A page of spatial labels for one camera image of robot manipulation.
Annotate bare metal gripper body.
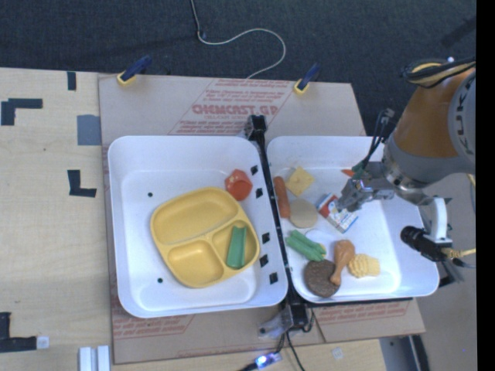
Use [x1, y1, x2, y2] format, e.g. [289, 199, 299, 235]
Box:
[359, 162, 431, 206]

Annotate brown burger patty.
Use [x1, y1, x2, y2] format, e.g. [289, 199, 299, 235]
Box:
[302, 258, 342, 299]

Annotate green toy beans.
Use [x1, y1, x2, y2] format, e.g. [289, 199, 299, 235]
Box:
[285, 229, 328, 264]

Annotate brown cardboard board red print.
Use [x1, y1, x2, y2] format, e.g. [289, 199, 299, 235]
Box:
[97, 73, 427, 365]

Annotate white plastic tray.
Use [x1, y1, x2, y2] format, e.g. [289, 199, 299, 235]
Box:
[107, 134, 289, 319]
[266, 134, 441, 305]

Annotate black cylinder on white bracket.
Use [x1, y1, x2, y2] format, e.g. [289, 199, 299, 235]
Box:
[400, 196, 454, 263]

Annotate yellow ridged toy corn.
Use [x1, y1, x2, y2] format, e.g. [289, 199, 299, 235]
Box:
[346, 253, 381, 280]

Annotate yellow cheese slice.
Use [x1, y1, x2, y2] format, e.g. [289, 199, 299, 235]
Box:
[284, 165, 316, 198]

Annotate green toy celery stick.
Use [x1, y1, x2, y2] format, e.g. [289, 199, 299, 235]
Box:
[225, 224, 249, 271]

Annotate white red blue carton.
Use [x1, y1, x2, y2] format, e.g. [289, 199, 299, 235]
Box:
[316, 192, 360, 235]

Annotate orange toy sausage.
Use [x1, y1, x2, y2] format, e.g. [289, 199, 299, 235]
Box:
[272, 175, 292, 220]

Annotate black block with thin wires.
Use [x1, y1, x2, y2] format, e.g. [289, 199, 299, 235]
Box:
[258, 302, 315, 340]
[244, 114, 269, 142]

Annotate yellow divided plate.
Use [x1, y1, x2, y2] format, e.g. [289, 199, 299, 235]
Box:
[149, 185, 261, 290]

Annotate brown toy chicken drumstick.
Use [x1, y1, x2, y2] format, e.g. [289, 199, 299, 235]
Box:
[329, 239, 357, 287]

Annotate white block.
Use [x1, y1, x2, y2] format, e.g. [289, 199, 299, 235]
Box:
[78, 345, 97, 371]
[96, 345, 111, 371]

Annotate tan round biscuit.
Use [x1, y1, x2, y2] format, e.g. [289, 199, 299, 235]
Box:
[288, 198, 319, 230]

